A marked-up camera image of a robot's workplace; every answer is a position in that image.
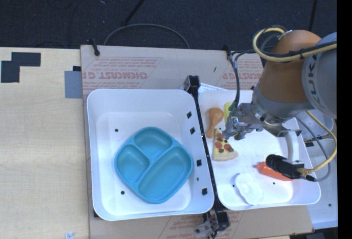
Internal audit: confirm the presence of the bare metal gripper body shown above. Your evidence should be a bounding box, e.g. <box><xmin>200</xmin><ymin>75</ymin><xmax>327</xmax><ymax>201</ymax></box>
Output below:
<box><xmin>233</xmin><ymin>102</ymin><xmax>279</xmax><ymax>134</ymax></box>

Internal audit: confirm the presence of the orange chicken drumstick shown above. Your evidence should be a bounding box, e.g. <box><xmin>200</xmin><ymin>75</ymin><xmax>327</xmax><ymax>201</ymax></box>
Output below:
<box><xmin>205</xmin><ymin>107</ymin><xmax>224</xmax><ymax>139</ymax></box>

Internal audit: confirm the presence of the white plastic tray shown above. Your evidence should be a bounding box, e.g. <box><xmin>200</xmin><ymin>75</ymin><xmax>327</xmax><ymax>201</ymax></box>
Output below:
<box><xmin>198</xmin><ymin>89</ymin><xmax>322</xmax><ymax>211</ymax></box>
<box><xmin>86</xmin><ymin>88</ymin><xmax>216</xmax><ymax>221</ymax></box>

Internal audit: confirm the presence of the yellow pizza slice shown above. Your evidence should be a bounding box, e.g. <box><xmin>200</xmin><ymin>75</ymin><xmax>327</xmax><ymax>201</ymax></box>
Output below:
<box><xmin>211</xmin><ymin>128</ymin><xmax>239</xmax><ymax>162</ymax></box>

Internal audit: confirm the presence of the thin black rod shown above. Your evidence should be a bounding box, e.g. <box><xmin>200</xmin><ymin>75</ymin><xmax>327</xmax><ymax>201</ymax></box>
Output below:
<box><xmin>190</xmin><ymin>85</ymin><xmax>227</xmax><ymax>222</ymax></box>

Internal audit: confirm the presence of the white paper sheet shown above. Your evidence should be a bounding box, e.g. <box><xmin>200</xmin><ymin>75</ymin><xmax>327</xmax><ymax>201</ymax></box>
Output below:
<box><xmin>199</xmin><ymin>82</ymin><xmax>235</xmax><ymax>93</ymax></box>

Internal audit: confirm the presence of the orange sauce bottle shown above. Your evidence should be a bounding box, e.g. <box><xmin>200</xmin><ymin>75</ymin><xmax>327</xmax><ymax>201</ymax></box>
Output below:
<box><xmin>253</xmin><ymin>161</ymin><xmax>294</xmax><ymax>182</ymax></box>

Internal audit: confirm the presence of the white fried egg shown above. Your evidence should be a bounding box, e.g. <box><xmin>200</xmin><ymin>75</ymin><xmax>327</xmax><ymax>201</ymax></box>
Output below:
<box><xmin>234</xmin><ymin>172</ymin><xmax>264</xmax><ymax>206</ymax></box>

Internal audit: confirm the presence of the blue divided plate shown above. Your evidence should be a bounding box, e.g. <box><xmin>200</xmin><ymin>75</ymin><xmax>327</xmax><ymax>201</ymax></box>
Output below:
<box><xmin>114</xmin><ymin>126</ymin><xmax>194</xmax><ymax>205</ymax></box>

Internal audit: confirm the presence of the brown cardboard board red print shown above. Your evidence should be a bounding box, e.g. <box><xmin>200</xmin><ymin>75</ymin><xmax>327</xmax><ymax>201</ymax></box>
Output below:
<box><xmin>80</xmin><ymin>44</ymin><xmax>315</xmax><ymax>239</ymax></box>

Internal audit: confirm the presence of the black cylinder on white bracket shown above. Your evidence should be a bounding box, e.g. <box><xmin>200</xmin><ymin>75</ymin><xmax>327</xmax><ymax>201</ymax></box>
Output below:
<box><xmin>265</xmin><ymin>128</ymin><xmax>306</xmax><ymax>180</ymax></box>

